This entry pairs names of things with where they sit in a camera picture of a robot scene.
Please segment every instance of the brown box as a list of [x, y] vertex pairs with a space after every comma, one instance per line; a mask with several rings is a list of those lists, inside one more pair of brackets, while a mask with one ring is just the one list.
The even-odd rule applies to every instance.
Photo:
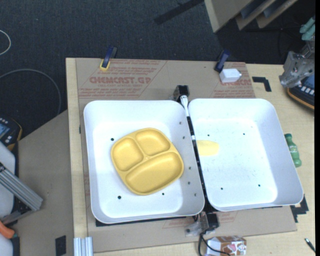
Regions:
[[245, 255], [247, 250], [247, 241], [240, 236], [216, 236], [208, 241], [210, 248], [207, 249], [207, 255], [215, 256], [235, 256], [235, 255]]

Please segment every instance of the blue clamp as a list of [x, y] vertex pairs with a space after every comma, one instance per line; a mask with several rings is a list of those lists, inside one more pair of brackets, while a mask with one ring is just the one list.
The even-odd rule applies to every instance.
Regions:
[[230, 51], [226, 49], [223, 50], [219, 56], [218, 62], [214, 67], [214, 70], [220, 73], [224, 68], [224, 64], [229, 56], [230, 56]]
[[117, 54], [117, 47], [109, 45], [109, 48], [106, 52], [104, 59], [101, 61], [100, 70], [107, 71], [110, 66], [110, 59], [114, 58]]

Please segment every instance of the yellow plate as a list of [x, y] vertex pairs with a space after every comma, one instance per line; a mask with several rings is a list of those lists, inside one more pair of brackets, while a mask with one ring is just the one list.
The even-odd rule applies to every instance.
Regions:
[[175, 146], [154, 128], [134, 131], [116, 141], [111, 148], [111, 159], [124, 184], [138, 195], [165, 188], [184, 171]]

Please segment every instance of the dark floor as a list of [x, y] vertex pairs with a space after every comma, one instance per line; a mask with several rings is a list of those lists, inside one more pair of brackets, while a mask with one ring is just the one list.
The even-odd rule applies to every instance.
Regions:
[[[304, 46], [299, 26], [316, 7], [316, 0], [298, 0], [268, 31], [255, 20], [239, 31], [231, 19], [213, 33], [203, 1], [159, 22], [188, 1], [2, 0], [0, 30], [11, 47], [0, 54], [0, 113], [28, 135], [67, 108], [65, 59], [103, 58], [110, 44], [119, 59], [216, 61], [228, 49], [228, 61], [283, 64], [288, 51]], [[0, 33], [0, 53], [8, 45]]]

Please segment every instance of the black cable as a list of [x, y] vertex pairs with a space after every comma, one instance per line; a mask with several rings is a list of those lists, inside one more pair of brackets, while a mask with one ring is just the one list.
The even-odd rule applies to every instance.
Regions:
[[13, 73], [17, 73], [17, 72], [35, 72], [35, 73], [38, 73], [38, 74], [41, 74], [41, 75], [45, 76], [46, 78], [48, 78], [53, 83], [54, 87], [57, 90], [58, 97], [59, 97], [59, 106], [58, 106], [58, 111], [57, 111], [57, 114], [56, 114], [58, 116], [60, 114], [60, 111], [61, 111], [62, 99], [61, 99], [61, 93], [60, 93], [59, 87], [56, 84], [56, 82], [50, 76], [48, 76], [46, 73], [43, 73], [43, 72], [41, 72], [39, 70], [30, 69], [30, 68], [21, 68], [21, 69], [16, 69], [16, 70], [10, 71], [8, 73], [0, 75], [0, 79], [6, 77], [8, 75], [11, 75]]
[[220, 250], [216, 250], [216, 249], [213, 249], [208, 243], [207, 241], [205, 240], [204, 238], [204, 234], [206, 233], [206, 230], [202, 233], [200, 233], [199, 235], [199, 242], [198, 242], [198, 253], [199, 253], [199, 256], [202, 256], [201, 254], [201, 242], [203, 241], [205, 243], [205, 245], [212, 251], [216, 252], [216, 253], [220, 253], [220, 254], [225, 254], [225, 255], [228, 255], [228, 256], [231, 256], [229, 253], [227, 252], [224, 252], [224, 251], [220, 251]]

